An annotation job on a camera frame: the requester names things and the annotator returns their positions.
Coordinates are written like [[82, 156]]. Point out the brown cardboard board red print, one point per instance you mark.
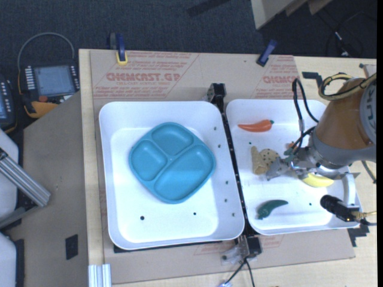
[[179, 76]]

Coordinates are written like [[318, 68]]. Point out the blue divided plate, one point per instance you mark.
[[172, 163]]

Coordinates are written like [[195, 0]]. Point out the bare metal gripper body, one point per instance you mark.
[[308, 160]]

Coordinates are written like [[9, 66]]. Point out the white plastic tray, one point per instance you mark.
[[299, 217], [167, 226]]

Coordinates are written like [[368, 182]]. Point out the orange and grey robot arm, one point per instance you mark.
[[341, 130]]

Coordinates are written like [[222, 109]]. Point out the tan chocolate chip biscuit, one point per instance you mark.
[[269, 155]]

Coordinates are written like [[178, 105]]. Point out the green toy pepper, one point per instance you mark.
[[269, 208]]

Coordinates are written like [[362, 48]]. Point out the orange toy pepper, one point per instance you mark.
[[254, 126]]

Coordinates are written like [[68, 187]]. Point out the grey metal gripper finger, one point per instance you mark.
[[279, 162], [273, 174]]

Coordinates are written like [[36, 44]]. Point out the thin black rod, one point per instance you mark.
[[236, 172]]

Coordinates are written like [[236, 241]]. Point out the yellow banana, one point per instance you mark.
[[317, 181]]

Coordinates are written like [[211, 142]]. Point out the black cylinder on white bracket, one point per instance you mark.
[[338, 206]]

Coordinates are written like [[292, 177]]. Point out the small orange toy piece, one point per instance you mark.
[[291, 145]]

